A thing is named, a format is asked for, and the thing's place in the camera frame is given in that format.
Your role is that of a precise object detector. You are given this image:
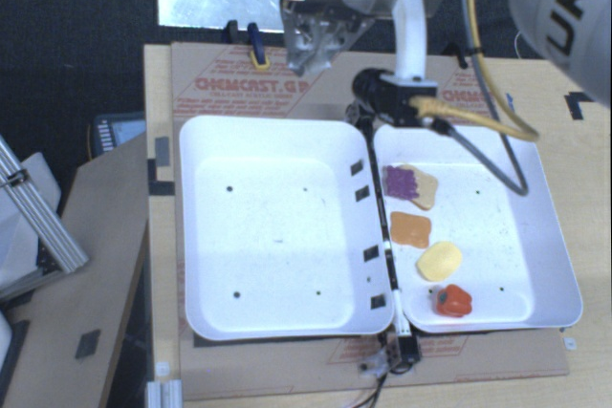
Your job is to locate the brown cardboard board red print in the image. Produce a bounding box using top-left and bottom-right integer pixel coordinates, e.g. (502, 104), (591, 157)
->
(169, 41), (571, 402)

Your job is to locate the bread slice with purple jam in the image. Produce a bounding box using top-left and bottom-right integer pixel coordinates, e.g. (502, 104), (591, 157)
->
(382, 162), (440, 212)

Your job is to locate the white plastic tray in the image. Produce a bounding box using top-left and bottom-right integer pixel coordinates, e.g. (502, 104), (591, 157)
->
(178, 114), (396, 343)
(372, 120), (585, 335)

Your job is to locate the thin black and white rod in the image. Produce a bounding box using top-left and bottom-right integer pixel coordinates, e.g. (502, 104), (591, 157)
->
(356, 112), (410, 336)

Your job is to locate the orange toast slice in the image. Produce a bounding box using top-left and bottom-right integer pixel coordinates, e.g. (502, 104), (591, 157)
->
(388, 210), (433, 250)

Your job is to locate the yellow round biscuit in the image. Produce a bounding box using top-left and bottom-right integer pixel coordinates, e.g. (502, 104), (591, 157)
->
(415, 240), (464, 284)

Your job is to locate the red bell pepper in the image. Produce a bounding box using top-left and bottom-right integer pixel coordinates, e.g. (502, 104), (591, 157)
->
(433, 283), (474, 319)

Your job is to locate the black cylinder on white bracket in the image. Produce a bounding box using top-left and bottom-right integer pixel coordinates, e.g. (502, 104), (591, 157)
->
(352, 0), (439, 129)

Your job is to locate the black block with thin wires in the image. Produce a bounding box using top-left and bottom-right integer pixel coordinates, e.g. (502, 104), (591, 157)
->
(387, 333), (423, 368)

